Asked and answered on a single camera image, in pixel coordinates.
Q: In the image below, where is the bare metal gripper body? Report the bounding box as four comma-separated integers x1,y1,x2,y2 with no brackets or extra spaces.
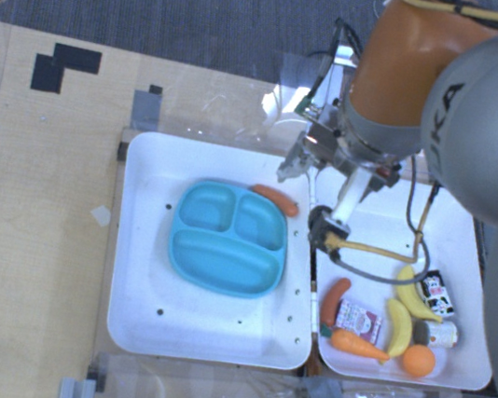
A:
284,99,411,196

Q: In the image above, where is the orange sausage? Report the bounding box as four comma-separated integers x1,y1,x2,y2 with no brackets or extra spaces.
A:
318,273,353,331
247,182,304,220

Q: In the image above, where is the white plastic tray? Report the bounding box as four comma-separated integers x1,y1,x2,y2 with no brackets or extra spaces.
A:
283,156,498,398
94,128,344,383

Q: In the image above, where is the blue divided plate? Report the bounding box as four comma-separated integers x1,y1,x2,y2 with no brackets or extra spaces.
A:
160,173,299,305

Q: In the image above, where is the pink and white carton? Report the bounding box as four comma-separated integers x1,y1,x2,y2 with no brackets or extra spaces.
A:
331,297,386,347

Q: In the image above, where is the yellow banana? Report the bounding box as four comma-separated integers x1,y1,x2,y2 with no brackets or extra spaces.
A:
376,296,419,362
389,262,452,325

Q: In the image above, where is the black and white cow carton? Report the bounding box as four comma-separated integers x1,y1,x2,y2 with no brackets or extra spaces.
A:
412,267,463,321

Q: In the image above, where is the orange carrot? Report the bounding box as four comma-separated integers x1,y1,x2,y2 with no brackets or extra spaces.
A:
316,323,395,364

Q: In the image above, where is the white can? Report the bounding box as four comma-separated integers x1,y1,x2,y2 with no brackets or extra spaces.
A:
410,314,463,353

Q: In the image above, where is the orange fruit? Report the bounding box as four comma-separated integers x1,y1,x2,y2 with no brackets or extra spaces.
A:
398,341,439,382

